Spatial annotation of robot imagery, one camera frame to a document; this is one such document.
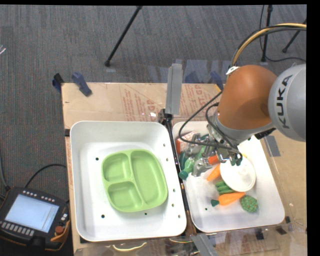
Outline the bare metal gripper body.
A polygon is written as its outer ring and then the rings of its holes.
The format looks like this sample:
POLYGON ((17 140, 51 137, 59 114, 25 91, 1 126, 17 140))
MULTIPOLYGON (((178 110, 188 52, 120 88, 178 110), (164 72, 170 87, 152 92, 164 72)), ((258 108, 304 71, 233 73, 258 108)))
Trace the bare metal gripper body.
POLYGON ((241 162, 241 153, 238 146, 219 130, 214 121, 208 120, 206 129, 210 136, 209 144, 213 147, 221 163, 225 163, 226 161, 230 161, 230 163, 241 162))

